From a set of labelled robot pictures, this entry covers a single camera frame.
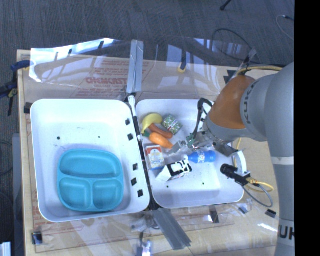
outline yellow banana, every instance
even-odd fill
[[[141,133],[143,134],[145,132],[145,130],[152,124],[161,124],[161,122],[163,121],[163,118],[161,115],[157,114],[157,113],[151,113],[148,114],[142,121],[142,131]]]

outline white plastic tub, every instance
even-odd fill
[[[30,114],[38,206],[44,218],[58,223],[137,213],[148,207],[150,194],[128,105],[118,100],[41,99],[32,105]],[[117,208],[82,212],[62,204],[58,162],[64,152],[74,149],[103,150],[118,157],[124,191]]]
[[[210,106],[204,105],[206,112]],[[193,99],[145,99],[136,106],[140,129],[145,116],[151,113],[158,113],[163,118],[169,114],[173,115],[182,125],[181,130],[173,136],[170,141],[175,144],[178,141],[186,140],[196,127],[198,116],[198,100]],[[143,146],[151,142],[147,137],[143,138]],[[166,164],[182,160],[182,154],[191,154],[186,151],[168,156],[164,154]],[[232,165],[231,157],[226,157],[219,152],[216,153],[215,162],[192,163],[192,172],[182,178],[168,182],[156,178],[158,170],[149,170],[151,190],[155,201],[164,208],[184,208],[207,205],[218,205],[234,203],[244,195],[242,187],[233,179],[227,179],[220,171],[223,164]]]

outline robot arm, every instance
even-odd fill
[[[233,78],[188,145],[197,149],[210,143],[230,156],[235,151],[228,143],[241,137],[268,142],[280,206],[275,255],[295,255],[294,63],[257,80]]]

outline black hole in bin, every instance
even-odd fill
[[[131,180],[131,185],[134,186],[137,184],[137,178]]]
[[[134,136],[133,136],[131,133],[128,134],[128,139],[129,139],[129,141],[131,141],[133,138],[134,138]]]
[[[142,197],[144,195],[144,191],[142,190],[142,189],[140,189],[139,191],[138,191],[138,198],[139,197]]]

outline black connector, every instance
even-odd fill
[[[236,172],[238,171],[238,168],[226,163],[221,166],[220,171],[222,174],[224,174],[228,178],[234,179],[235,183],[238,183],[241,186],[247,185],[249,183],[247,181],[247,178],[251,177],[250,173],[244,176],[237,174]]]

